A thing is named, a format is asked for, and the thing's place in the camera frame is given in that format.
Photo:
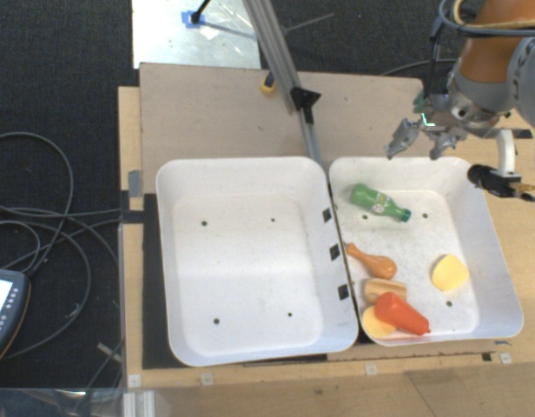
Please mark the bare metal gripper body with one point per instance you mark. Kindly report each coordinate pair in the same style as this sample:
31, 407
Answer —
465, 113

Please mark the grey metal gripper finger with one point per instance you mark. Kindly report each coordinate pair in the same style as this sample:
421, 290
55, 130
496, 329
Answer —
441, 146
402, 139

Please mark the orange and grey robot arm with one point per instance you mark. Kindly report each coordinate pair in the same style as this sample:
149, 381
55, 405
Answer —
510, 24

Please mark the green plastic bottle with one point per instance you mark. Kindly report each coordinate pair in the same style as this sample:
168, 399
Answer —
374, 201

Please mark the white plastic tray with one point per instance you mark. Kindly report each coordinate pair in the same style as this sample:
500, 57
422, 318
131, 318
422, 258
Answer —
246, 267
424, 241

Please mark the yellow toy cheese piece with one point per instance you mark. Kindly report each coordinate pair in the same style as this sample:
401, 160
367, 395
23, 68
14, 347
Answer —
450, 273

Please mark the orange toy chicken drumstick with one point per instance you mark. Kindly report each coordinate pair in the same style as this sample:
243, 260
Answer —
378, 265

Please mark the tan toy bread roll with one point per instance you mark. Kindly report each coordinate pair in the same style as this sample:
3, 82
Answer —
380, 288

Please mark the red toy carrot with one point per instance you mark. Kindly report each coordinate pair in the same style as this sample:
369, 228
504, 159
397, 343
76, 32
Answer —
400, 313

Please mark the yellow round toy slice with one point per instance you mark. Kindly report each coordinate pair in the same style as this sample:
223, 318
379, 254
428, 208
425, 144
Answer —
374, 326

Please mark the pale wood board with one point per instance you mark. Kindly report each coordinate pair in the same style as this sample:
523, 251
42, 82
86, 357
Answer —
502, 363

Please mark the black cylinder on white bracket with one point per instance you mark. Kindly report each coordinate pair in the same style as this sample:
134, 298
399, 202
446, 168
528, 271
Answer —
493, 180

